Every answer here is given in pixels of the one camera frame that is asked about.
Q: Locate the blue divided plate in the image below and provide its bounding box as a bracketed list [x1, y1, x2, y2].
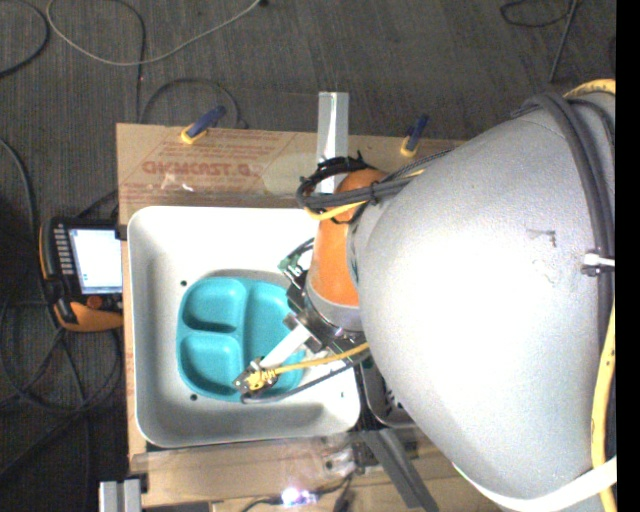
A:
[175, 276, 308, 403]

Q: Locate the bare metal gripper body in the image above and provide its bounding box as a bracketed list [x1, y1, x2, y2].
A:
[283, 271, 371, 355]

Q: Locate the brown cardboard board, red print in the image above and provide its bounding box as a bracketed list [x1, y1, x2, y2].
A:
[115, 122, 469, 507]

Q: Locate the white plastic tray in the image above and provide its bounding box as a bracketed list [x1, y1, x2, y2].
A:
[126, 205, 363, 449]

